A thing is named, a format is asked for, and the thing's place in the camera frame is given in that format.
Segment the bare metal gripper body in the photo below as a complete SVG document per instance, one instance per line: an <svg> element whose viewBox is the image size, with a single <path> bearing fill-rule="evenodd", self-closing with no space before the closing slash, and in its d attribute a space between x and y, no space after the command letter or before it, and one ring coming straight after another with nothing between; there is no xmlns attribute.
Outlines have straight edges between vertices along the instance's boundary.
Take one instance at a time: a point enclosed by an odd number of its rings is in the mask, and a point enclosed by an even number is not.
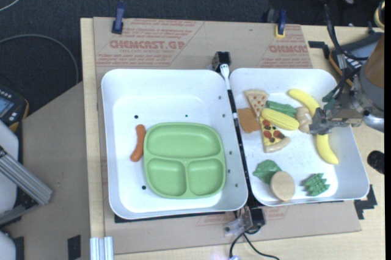
<svg viewBox="0 0 391 260"><path fill-rule="evenodd" d="M364 120L367 98L358 90L330 91L324 97L324 117L333 127L359 126Z"/></svg>

